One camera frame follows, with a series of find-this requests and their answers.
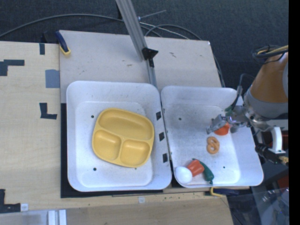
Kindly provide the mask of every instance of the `wooden table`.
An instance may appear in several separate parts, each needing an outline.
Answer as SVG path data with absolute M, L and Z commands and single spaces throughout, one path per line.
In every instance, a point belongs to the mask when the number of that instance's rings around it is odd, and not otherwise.
M 23 60 L 24 66 L 14 66 L 14 60 Z M 68 209 L 68 221 L 89 216 L 90 224 L 98 209 L 108 224 L 134 224 L 130 218 L 152 224 L 152 217 L 165 224 L 233 224 L 226 197 L 205 196 L 207 189 L 169 186 L 162 194 L 61 198 L 60 89 L 45 86 L 45 71 L 60 70 L 59 46 L 0 42 L 0 62 L 8 65 L 7 75 L 0 76 L 0 188 L 6 190 L 5 203 L 26 203 L 29 210 Z M 57 114 L 56 119 L 41 118 L 40 103 L 47 103 L 47 113 Z M 139 213 L 131 216 L 133 211 Z

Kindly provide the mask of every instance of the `metal pole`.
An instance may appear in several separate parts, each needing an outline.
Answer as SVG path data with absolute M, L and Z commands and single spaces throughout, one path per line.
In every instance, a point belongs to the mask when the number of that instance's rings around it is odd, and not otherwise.
M 143 55 L 142 50 L 144 48 L 147 48 L 147 44 L 140 26 L 140 23 L 138 21 L 138 17 L 135 13 L 135 9 L 133 7 L 133 4 L 131 0 L 115 0 L 118 8 L 122 14 L 124 23 L 126 25 L 126 28 L 128 30 L 128 33 L 131 37 L 131 40 L 134 44 L 135 50 L 140 58 L 140 60 L 145 60 L 147 62 L 147 70 L 148 70 L 148 76 L 149 76 L 149 82 L 157 87 L 156 82 L 156 76 L 154 72 L 154 67 L 151 66 L 149 59 L 145 58 Z

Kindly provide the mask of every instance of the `wooden surface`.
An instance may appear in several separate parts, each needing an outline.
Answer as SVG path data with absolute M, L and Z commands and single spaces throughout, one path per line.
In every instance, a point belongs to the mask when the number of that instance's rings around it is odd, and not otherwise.
M 142 209 L 141 214 L 137 213 L 134 217 L 138 224 L 141 224 L 140 216 L 146 216 L 145 221 L 152 224 L 148 209 L 156 213 L 158 221 L 176 224 L 173 220 L 168 220 L 167 216 L 174 210 L 181 211 L 183 207 L 191 206 L 194 210 L 188 211 L 198 219 L 200 216 L 211 217 L 214 214 L 213 210 L 218 208 L 222 214 L 220 217 L 228 218 L 228 223 L 223 224 L 231 224 L 230 211 L 225 205 L 226 198 L 222 198 L 221 201 L 204 196 L 205 189 L 191 191 L 185 188 L 173 190 L 168 187 L 163 194 L 156 195 L 61 199 L 60 89 L 45 87 L 45 70 L 60 69 L 59 47 L 56 44 L 45 44 L 45 55 L 40 55 L 39 44 L 0 42 L 0 61 L 3 60 L 25 61 L 25 66 L 9 66 L 7 76 L 0 76 L 0 188 L 6 190 L 6 204 L 27 203 L 30 210 L 102 206 L 103 214 L 107 214 L 108 217 L 113 211 L 127 214 L 138 206 Z M 39 103 L 47 103 L 48 113 L 57 114 L 57 119 L 40 118 Z M 141 196 L 145 204 L 139 204 Z M 202 204 L 202 208 L 196 208 L 192 204 Z M 203 210 L 208 210 L 209 207 L 211 212 L 203 213 Z M 166 212 L 162 212 L 160 208 L 166 209 Z M 72 210 L 70 213 L 80 214 L 82 211 Z M 95 211 L 97 209 L 87 210 L 87 213 Z M 118 221 L 116 217 L 111 219 L 112 224 Z

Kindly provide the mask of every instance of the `brown toy donut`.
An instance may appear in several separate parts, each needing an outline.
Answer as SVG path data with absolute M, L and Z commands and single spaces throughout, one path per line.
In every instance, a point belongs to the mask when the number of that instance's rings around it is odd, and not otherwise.
M 217 140 L 217 138 L 213 136 L 207 138 L 206 150 L 210 154 L 216 154 L 217 152 L 219 152 L 219 148 L 220 148 L 220 142 Z

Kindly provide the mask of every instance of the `white tray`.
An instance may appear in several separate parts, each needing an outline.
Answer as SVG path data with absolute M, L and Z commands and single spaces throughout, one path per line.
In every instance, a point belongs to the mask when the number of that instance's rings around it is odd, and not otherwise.
M 98 115 L 120 108 L 146 116 L 155 129 L 151 156 L 138 168 L 114 165 L 92 150 L 92 133 Z M 67 88 L 67 175 L 70 185 L 82 192 L 160 190 L 172 179 L 158 90 L 147 83 L 77 81 Z
M 236 90 L 230 88 L 167 86 L 162 89 L 161 101 L 174 170 L 187 166 L 196 158 L 214 173 L 213 186 L 257 186 L 262 182 L 263 170 L 249 128 L 242 127 L 225 136 L 206 133 L 211 119 L 224 114 L 224 109 L 235 97 Z M 206 151 L 208 136 L 220 141 L 217 154 Z M 212 186 L 201 174 L 181 185 L 186 188 Z

